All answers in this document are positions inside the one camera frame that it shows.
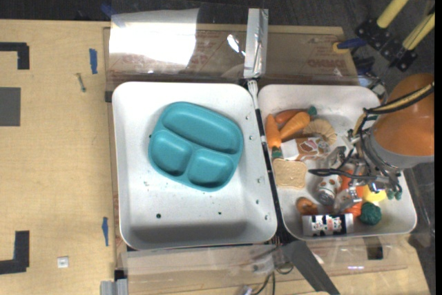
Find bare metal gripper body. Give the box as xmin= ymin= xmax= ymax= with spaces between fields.
xmin=345 ymin=152 xmax=393 ymax=191

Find orange carrot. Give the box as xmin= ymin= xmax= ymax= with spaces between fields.
xmin=340 ymin=165 xmax=365 ymax=218
xmin=274 ymin=106 xmax=318 ymax=125
xmin=265 ymin=113 xmax=285 ymax=160
xmin=278 ymin=111 xmax=311 ymax=143

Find small silver can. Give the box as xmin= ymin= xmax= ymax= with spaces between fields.
xmin=315 ymin=174 xmax=343 ymax=207

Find yellow toy food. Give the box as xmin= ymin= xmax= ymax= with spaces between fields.
xmin=362 ymin=184 xmax=387 ymax=207

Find green broccoli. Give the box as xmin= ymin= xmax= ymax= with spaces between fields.
xmin=358 ymin=201 xmax=383 ymax=227

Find beige croissant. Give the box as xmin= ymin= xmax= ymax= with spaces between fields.
xmin=302 ymin=118 xmax=338 ymax=146

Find pizza slice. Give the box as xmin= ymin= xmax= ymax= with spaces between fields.
xmin=281 ymin=137 xmax=333 ymax=162

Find black and white carton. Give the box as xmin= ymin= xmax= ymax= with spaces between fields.
xmin=301 ymin=213 xmax=355 ymax=238

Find brown doughnut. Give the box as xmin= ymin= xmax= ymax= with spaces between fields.
xmin=296 ymin=196 xmax=319 ymax=216

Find slice of bread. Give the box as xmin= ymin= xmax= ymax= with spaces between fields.
xmin=272 ymin=158 xmax=309 ymax=189

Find white plastic tray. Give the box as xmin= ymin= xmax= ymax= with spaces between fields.
xmin=111 ymin=81 xmax=278 ymax=251
xmin=257 ymin=84 xmax=418 ymax=242

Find thin black and white rod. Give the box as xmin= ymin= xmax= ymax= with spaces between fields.
xmin=247 ymin=79 xmax=288 ymax=236

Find blue divided plate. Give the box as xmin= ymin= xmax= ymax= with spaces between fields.
xmin=147 ymin=101 xmax=245 ymax=193

